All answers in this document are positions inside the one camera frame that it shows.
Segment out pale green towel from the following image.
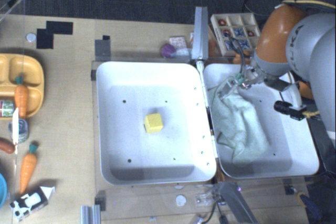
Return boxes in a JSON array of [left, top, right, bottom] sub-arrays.
[[208, 81, 271, 165]]

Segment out white plastic tray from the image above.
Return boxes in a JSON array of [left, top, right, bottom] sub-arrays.
[[203, 62, 320, 179], [96, 61, 218, 186]]

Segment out purple grapes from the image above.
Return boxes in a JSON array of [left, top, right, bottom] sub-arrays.
[[160, 43, 177, 59]]

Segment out brown sausage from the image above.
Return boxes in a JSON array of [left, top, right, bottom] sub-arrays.
[[0, 137, 16, 155]]

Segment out clear plastic bottle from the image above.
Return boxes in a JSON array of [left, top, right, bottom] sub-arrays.
[[8, 118, 29, 144]]

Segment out wooden compartment box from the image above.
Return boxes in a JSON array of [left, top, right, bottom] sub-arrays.
[[209, 13, 261, 57]]

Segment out yellow cube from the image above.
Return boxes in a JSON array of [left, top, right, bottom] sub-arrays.
[[144, 113, 164, 134]]

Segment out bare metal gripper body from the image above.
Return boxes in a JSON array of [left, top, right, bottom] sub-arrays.
[[227, 65, 265, 90]]

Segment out black cylinder on white bracket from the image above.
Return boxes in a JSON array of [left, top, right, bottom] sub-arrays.
[[273, 81, 308, 122]]

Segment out white and pink packet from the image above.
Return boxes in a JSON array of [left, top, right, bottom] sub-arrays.
[[169, 36, 188, 50]]

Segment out blue bowl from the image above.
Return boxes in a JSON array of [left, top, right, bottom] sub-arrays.
[[0, 172, 8, 209]]

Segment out orange carrot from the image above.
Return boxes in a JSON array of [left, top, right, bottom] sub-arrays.
[[19, 144, 39, 195], [14, 76, 29, 120]]

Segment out red and green can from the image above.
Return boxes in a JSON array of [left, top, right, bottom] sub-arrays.
[[0, 99, 15, 118]]

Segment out cow print milk carton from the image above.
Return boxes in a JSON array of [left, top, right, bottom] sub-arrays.
[[9, 185, 56, 221]]

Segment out orange divided plate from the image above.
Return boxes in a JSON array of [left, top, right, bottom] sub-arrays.
[[0, 54, 45, 119]]

